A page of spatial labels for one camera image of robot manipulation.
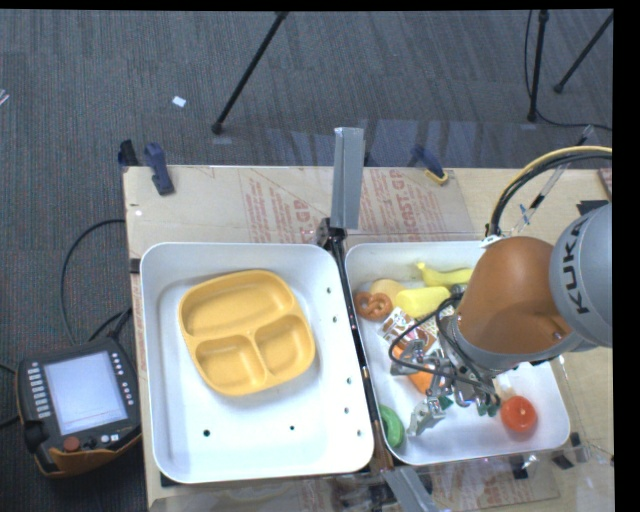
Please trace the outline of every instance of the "black pole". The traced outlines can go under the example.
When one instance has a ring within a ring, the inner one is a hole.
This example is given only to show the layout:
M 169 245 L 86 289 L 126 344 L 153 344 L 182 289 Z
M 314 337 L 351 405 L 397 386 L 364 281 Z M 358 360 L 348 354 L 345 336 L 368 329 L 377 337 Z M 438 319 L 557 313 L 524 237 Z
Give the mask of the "black pole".
M 536 102 L 538 101 L 538 82 L 540 81 L 540 62 L 542 61 L 542 45 L 544 43 L 544 29 L 549 20 L 548 9 L 540 9 L 538 16 L 538 44 L 536 46 L 536 60 L 533 68 L 533 85 L 531 86 L 531 102 L 527 119 L 531 122 L 538 117 Z
M 271 25 L 269 32 L 267 32 L 267 35 L 265 36 L 264 40 L 262 41 L 262 44 L 260 45 L 260 48 L 258 48 L 258 51 L 253 56 L 253 59 L 251 60 L 249 67 L 244 72 L 244 75 L 242 75 L 242 78 L 240 79 L 240 82 L 238 82 L 238 85 L 236 86 L 236 89 L 233 91 L 233 94 L 231 95 L 231 97 L 229 98 L 229 101 L 225 105 L 224 109 L 222 109 L 222 113 L 218 116 L 218 119 L 213 124 L 213 126 L 211 126 L 211 131 L 216 135 L 219 135 L 220 133 L 222 133 L 222 123 L 224 122 L 227 115 L 231 111 L 231 108 L 233 107 L 234 103 L 238 99 L 238 96 L 240 96 L 240 93 L 242 92 L 242 89 L 244 88 L 247 81 L 249 80 L 251 73 L 253 73 L 253 70 L 258 65 L 258 62 L 260 62 L 260 59 L 262 58 L 262 54 L 265 52 L 265 50 L 269 46 L 269 43 L 271 42 L 271 39 L 273 39 L 273 36 L 276 35 L 278 28 L 280 28 L 280 25 L 287 17 L 287 14 L 289 14 L 289 11 L 276 11 L 276 19 L 273 22 L 273 25 Z
M 587 46 L 585 46 L 584 50 L 582 50 L 582 53 L 576 59 L 576 61 L 573 63 L 573 66 L 571 66 L 569 71 L 567 71 L 567 74 L 564 75 L 564 78 L 562 80 L 560 80 L 560 82 L 558 82 L 553 87 L 554 91 L 556 91 L 558 94 L 560 94 L 562 92 L 562 89 L 564 89 L 564 85 L 567 83 L 569 78 L 571 78 L 571 75 L 573 75 L 573 72 L 576 69 L 578 69 L 578 66 L 584 60 L 584 58 L 587 56 L 587 53 L 589 53 L 591 51 L 591 48 L 593 48 L 593 45 L 596 44 L 596 42 L 598 42 L 598 39 L 600 39 L 600 36 L 604 33 L 604 31 L 607 29 L 607 27 L 611 24 L 612 21 L 613 21 L 613 11 L 611 11 L 611 14 L 609 14 L 609 17 L 606 20 L 604 20 L 604 23 L 598 29 L 598 31 L 595 33 L 595 35 L 591 38 L 591 41 L 589 41 L 589 44 L 587 44 Z

